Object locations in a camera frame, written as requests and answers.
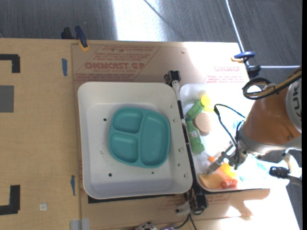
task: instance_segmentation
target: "tan round object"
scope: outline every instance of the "tan round object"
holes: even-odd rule
[[[210,117],[206,113],[197,114],[194,119],[194,124],[202,136],[208,135],[212,129]]]
[[[221,187],[221,182],[224,178],[219,173],[211,175],[200,174],[200,179],[208,189],[217,189]]]

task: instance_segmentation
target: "black cable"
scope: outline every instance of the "black cable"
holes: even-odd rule
[[[193,196],[193,192],[192,192],[192,188],[190,188],[190,190],[189,190],[189,200],[192,198],[192,196]]]
[[[237,159],[237,164],[240,162],[240,156],[239,156],[239,147],[238,147],[238,140],[239,140],[239,127],[243,121],[240,121],[236,126],[236,150],[235,150],[235,159]]]
[[[194,229],[197,230],[197,229],[196,229],[196,226],[195,226],[195,224],[194,224],[194,221],[193,221],[193,219],[192,219],[191,214],[188,215],[188,217],[186,218],[186,220],[185,220],[180,226],[178,226],[178,227],[176,227],[176,228],[174,228],[174,229],[182,228],[182,227],[188,222],[189,219],[191,220]]]
[[[192,222],[192,224],[193,224],[194,229],[197,230],[197,229],[196,229],[196,226],[195,226],[195,224],[194,224],[194,222],[193,222],[193,219],[192,219],[191,214],[189,214],[189,218],[190,218],[190,220],[191,220],[191,222]]]
[[[189,220],[189,217],[190,217],[190,214],[188,215],[188,217],[186,218],[186,220],[178,227],[175,227],[174,229],[179,229],[179,228],[182,228],[186,223],[187,221]]]
[[[271,82],[264,78],[256,78],[249,81],[244,87],[243,87],[243,95],[250,99],[250,100],[259,100],[264,97],[268,97],[273,94],[278,94],[279,91],[283,90],[284,88],[288,87],[290,84],[294,83],[298,79],[302,78],[302,66],[300,66],[297,70],[295,70],[292,75],[283,81],[280,84],[274,85],[271,88],[264,89],[262,91],[257,92],[248,92],[249,88],[254,85],[269,85]]]
[[[229,132],[229,130],[226,128],[226,126],[222,123],[221,115],[220,115],[219,110],[217,109],[217,106],[226,107],[226,108],[228,108],[228,109],[234,111],[235,113],[237,113],[238,115],[240,115],[240,116],[243,117],[243,118],[245,118],[245,116],[243,116],[241,113],[237,112],[235,109],[233,109],[233,108],[231,108],[231,107],[229,107],[229,106],[227,106],[227,105],[224,105],[224,104],[215,104],[215,105],[214,105],[214,111],[215,111],[215,113],[216,113],[216,115],[217,115],[217,117],[218,117],[218,119],[219,119],[220,124],[223,126],[224,130],[225,130],[225,131],[227,132],[227,134],[230,136],[233,145],[236,147],[236,141],[235,141],[235,139],[234,139],[233,136],[230,134],[230,132]]]
[[[192,211],[192,214],[195,215],[195,216],[199,216],[199,215],[201,215],[203,212],[204,212],[204,209],[196,209],[196,210]]]

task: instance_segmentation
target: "orange plastic piece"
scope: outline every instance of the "orange plastic piece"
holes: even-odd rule
[[[222,188],[236,187],[238,181],[236,179],[225,179],[221,182]]]

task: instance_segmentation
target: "blue tape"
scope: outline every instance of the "blue tape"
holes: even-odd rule
[[[77,38],[80,39],[81,41],[81,44],[83,45],[84,48],[88,47],[88,44],[86,42],[86,38],[85,38],[85,35],[81,29],[80,26],[76,26],[75,27],[75,31],[76,31],[76,34],[77,34]]]
[[[76,196],[76,192],[75,192],[75,176],[74,175],[71,176],[71,188],[72,188],[72,195]]]
[[[245,51],[240,54],[237,54],[234,56],[235,59],[241,59],[241,58],[252,58],[255,56],[255,52],[253,51]]]
[[[67,76],[67,60],[62,58],[62,69],[64,76]]]

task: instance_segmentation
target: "white plastic part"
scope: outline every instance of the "white plastic part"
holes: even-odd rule
[[[302,79],[289,86],[286,96],[287,114],[295,126],[302,133]]]
[[[39,210],[40,210],[40,211],[46,211],[46,210],[48,210],[48,203],[40,203],[40,204],[39,204]]]
[[[286,163],[288,164],[290,173],[297,174],[297,172],[300,171],[300,168],[299,168],[299,165],[296,159],[290,153],[287,153],[285,157],[283,158],[283,160],[285,160]]]
[[[96,199],[179,194],[188,191],[192,176],[174,90],[164,83],[87,82],[78,89],[83,185]],[[149,169],[115,160],[108,149],[114,112],[124,106],[156,111],[170,124],[167,160]]]
[[[173,85],[173,89],[174,89],[175,94],[176,94],[176,98],[179,101],[180,95],[179,95],[179,82],[178,82],[178,80],[172,81],[172,85]]]

